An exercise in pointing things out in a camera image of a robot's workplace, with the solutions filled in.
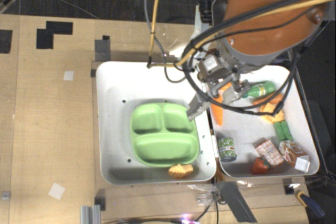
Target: white carton cap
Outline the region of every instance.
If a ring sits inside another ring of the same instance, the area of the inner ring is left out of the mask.
[[[306,156],[298,157],[296,159],[295,167],[294,168],[296,170],[299,170],[299,171],[302,171],[304,173],[307,173],[308,169],[309,169],[309,166],[310,166],[309,156],[306,155]]]

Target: wooden tabletop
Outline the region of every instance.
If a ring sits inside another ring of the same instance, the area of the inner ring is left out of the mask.
[[[36,49],[37,29],[46,29],[46,21],[72,22],[73,33],[54,35],[54,49]],[[11,52],[0,54],[0,191],[11,192],[10,200],[0,200],[0,223],[79,223],[80,207],[92,206],[97,194],[113,200],[102,223],[204,210],[187,185],[113,186],[100,174],[94,43],[110,36],[112,60],[146,61],[145,23],[0,15],[0,29],[13,31]],[[157,35],[171,50],[192,32],[190,25],[159,24]],[[64,80],[66,71],[73,71],[72,80]],[[65,188],[60,199],[49,195],[54,183]],[[258,223],[308,223],[281,179],[249,183],[241,192]],[[293,183],[307,193],[303,178]],[[238,223],[227,205],[219,209],[219,223]],[[215,222],[212,206],[202,223]]]

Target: green tray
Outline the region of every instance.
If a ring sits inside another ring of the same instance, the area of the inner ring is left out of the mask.
[[[132,148],[148,166],[170,167],[193,162],[199,152],[195,121],[186,108],[173,103],[150,103],[137,107],[131,118]]]

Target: green can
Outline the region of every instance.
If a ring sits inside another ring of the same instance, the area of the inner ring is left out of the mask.
[[[237,159],[233,138],[231,137],[218,139],[218,151],[222,162],[232,162]]]

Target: white square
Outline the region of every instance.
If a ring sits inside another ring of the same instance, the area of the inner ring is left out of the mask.
[[[63,80],[73,80],[73,71],[65,71]]]
[[[57,183],[54,183],[48,194],[57,200],[61,200],[64,191],[64,187],[58,185]]]

